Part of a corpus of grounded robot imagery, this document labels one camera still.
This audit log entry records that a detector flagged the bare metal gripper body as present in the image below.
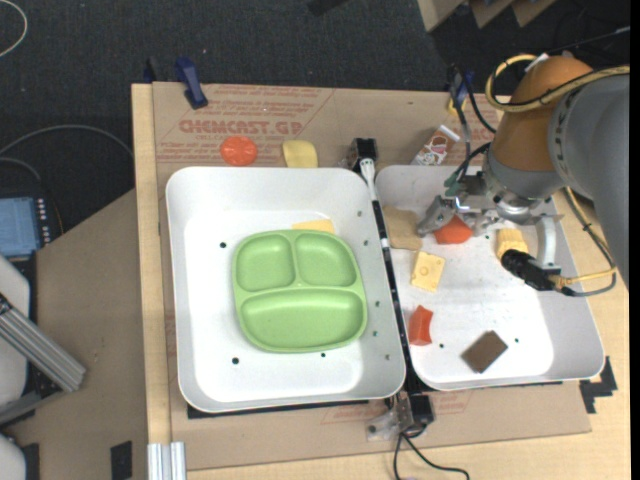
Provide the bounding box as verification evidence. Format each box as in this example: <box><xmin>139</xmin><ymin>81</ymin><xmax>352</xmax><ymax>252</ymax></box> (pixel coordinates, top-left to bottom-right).
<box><xmin>451</xmin><ymin>175</ymin><xmax>545</xmax><ymax>226</ymax></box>

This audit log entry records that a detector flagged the orange carrot piece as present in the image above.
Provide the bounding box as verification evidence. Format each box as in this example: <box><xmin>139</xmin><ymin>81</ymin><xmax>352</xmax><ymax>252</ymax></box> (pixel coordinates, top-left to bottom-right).
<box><xmin>432</xmin><ymin>214</ymin><xmax>474</xmax><ymax>246</ymax></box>

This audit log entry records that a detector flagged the yellow corn cob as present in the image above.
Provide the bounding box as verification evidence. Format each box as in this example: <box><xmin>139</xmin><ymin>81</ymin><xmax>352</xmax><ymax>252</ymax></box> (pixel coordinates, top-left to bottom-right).
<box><xmin>495</xmin><ymin>227</ymin><xmax>528</xmax><ymax>260</ymax></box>

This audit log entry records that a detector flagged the tan bread slice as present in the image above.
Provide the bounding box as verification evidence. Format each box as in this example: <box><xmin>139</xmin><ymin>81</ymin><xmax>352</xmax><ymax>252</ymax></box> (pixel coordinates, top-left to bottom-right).
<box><xmin>381</xmin><ymin>205</ymin><xmax>424</xmax><ymax>251</ymax></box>

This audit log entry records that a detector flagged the yellow cheese wedge with holes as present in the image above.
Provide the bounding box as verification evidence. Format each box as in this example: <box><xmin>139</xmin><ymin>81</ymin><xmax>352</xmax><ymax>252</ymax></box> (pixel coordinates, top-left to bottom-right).
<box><xmin>409</xmin><ymin>250</ymin><xmax>447</xmax><ymax>295</ymax></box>

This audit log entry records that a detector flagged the thin black and white rod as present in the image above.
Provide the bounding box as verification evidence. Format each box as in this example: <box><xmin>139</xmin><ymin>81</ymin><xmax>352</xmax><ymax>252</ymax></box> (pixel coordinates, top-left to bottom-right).
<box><xmin>359</xmin><ymin>159</ymin><xmax>414</xmax><ymax>395</ymax></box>

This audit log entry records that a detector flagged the white and brown carton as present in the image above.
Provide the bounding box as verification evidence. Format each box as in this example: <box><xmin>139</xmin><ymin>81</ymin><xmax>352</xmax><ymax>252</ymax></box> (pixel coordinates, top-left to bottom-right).
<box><xmin>410</xmin><ymin>124</ymin><xmax>461</xmax><ymax>168</ymax></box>

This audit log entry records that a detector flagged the white plastic tray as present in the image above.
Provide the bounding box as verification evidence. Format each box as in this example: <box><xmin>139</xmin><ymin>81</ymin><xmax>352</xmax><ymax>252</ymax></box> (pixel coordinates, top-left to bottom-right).
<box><xmin>164</xmin><ymin>166</ymin><xmax>407</xmax><ymax>414</ymax></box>
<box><xmin>373</xmin><ymin>164</ymin><xmax>606</xmax><ymax>392</ymax></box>

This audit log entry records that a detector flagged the red orange toy block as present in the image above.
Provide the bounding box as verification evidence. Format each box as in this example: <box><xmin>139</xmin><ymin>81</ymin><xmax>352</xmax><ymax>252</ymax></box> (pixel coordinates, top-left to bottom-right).
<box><xmin>406</xmin><ymin>304</ymin><xmax>436</xmax><ymax>348</ymax></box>

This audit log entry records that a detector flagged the yellow cheese slice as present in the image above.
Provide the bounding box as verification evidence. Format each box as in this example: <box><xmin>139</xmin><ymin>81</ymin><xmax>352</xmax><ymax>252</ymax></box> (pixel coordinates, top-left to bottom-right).
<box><xmin>291</xmin><ymin>218</ymin><xmax>336</xmax><ymax>236</ymax></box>

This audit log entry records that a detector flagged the brown square biscuit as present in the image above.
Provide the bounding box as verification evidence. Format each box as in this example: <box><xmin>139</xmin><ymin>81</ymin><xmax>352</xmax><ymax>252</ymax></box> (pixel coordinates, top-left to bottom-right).
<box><xmin>459</xmin><ymin>330</ymin><xmax>510</xmax><ymax>375</ymax></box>

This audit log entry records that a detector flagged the pale yellow toy piece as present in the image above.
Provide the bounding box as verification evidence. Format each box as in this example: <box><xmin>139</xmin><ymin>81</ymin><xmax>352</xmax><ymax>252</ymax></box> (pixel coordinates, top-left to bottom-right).
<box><xmin>281</xmin><ymin>139</ymin><xmax>320</xmax><ymax>170</ymax></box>

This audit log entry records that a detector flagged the green divided plate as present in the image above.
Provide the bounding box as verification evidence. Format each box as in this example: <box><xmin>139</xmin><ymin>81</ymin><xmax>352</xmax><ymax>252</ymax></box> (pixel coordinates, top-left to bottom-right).
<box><xmin>230</xmin><ymin>229</ymin><xmax>369</xmax><ymax>355</ymax></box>

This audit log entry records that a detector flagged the brown cardboard board red print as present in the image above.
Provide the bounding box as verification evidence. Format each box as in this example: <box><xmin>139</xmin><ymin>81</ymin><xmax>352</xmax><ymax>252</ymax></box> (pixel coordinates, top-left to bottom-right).
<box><xmin>151</xmin><ymin>81</ymin><xmax>607</xmax><ymax>472</ymax></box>

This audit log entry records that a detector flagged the orange round slice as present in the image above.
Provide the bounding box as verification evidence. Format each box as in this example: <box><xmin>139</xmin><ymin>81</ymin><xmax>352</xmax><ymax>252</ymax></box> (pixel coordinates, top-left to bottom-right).
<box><xmin>219</xmin><ymin>135</ymin><xmax>260</xmax><ymax>167</ymax></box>

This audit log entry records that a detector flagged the black cylinder on white bracket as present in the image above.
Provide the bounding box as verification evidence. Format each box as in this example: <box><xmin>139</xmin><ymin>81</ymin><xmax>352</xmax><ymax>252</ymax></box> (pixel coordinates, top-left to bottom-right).
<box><xmin>500</xmin><ymin>214</ymin><xmax>565</xmax><ymax>292</ymax></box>

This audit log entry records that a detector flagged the black block with thin wires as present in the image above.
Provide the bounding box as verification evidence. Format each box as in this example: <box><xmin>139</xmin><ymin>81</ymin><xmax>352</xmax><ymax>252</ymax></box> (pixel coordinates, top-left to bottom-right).
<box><xmin>409</xmin><ymin>392</ymin><xmax>436</xmax><ymax>426</ymax></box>
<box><xmin>349</xmin><ymin>137</ymin><xmax>379</xmax><ymax>172</ymax></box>

